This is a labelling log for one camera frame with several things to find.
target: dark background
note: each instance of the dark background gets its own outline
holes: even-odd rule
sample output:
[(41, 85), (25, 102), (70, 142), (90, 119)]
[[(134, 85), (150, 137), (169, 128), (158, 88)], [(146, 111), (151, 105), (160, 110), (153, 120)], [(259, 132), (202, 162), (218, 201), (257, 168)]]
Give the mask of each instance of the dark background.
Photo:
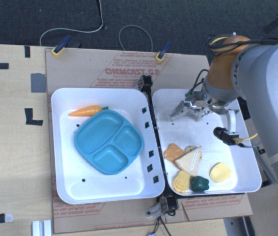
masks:
[[(118, 33), (126, 25), (144, 28), (154, 51), (171, 41), (169, 52), (212, 55), (208, 36), (236, 32), (250, 39), (278, 38), (278, 0), (101, 0), (105, 29), (93, 34), (63, 30), (46, 34), (42, 46), (55, 46), (67, 34), (71, 47), (121, 50)], [(39, 45), (48, 29), (94, 30), (101, 24), (97, 0), (0, 0), (0, 44)], [(150, 51), (137, 28), (122, 31), (126, 50)]]

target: cardboard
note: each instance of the cardboard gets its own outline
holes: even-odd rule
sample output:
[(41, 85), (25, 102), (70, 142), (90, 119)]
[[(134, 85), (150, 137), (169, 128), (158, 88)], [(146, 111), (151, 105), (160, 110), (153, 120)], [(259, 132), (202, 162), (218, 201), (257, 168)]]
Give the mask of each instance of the cardboard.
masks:
[[(84, 205), (66, 204), (59, 198), (50, 104), (53, 92), (59, 88), (135, 88), (141, 75), (151, 75), (152, 93), (158, 89), (191, 88), (199, 71), (209, 67), (205, 56), (166, 54), (164, 61), (157, 63), (155, 55), (145, 52), (65, 49), (60, 56), (54, 57), (51, 49), (46, 49), (55, 234), (155, 224), (155, 219), (146, 218), (145, 209), (154, 206), (156, 198)], [(178, 223), (251, 214), (247, 195), (244, 194), (179, 199), (176, 215), (166, 216), (165, 219), (166, 223)]]

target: blue clamp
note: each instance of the blue clamp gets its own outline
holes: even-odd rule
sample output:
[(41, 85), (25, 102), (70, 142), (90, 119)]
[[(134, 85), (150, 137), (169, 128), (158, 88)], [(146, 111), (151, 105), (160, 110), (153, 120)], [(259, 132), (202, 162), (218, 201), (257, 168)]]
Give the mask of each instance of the blue clamp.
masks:
[(163, 49), (157, 53), (157, 55), (155, 56), (155, 60), (158, 63), (161, 63), (164, 60), (165, 53), (167, 52), (169, 47), (170, 47), (170, 41), (168, 41), (167, 44), (163, 47)]
[(54, 56), (58, 56), (59, 54), (61, 54), (64, 51), (64, 47), (69, 43), (71, 39), (71, 35), (64, 37), (61, 42), (52, 49), (52, 54)]

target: orange carrot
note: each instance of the orange carrot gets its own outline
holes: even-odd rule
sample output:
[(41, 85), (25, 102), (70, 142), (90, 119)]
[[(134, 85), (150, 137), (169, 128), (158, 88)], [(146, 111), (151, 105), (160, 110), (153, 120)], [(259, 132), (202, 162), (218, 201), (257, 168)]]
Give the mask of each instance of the orange carrot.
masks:
[(92, 105), (92, 106), (88, 106), (88, 107), (85, 107), (85, 108), (78, 109), (78, 110), (76, 110), (74, 112), (71, 112), (69, 114), (69, 116), (76, 116), (76, 117), (93, 116), (96, 113), (102, 111), (103, 109), (107, 109), (107, 107), (101, 108), (98, 105)]

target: blue plate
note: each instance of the blue plate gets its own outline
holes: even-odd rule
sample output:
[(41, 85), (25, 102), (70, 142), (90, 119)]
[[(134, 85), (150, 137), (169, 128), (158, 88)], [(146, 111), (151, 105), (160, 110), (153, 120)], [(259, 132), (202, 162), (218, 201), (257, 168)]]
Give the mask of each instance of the blue plate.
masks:
[(125, 117), (102, 110), (90, 117), (76, 132), (79, 153), (107, 175), (126, 169), (143, 149), (143, 138)]

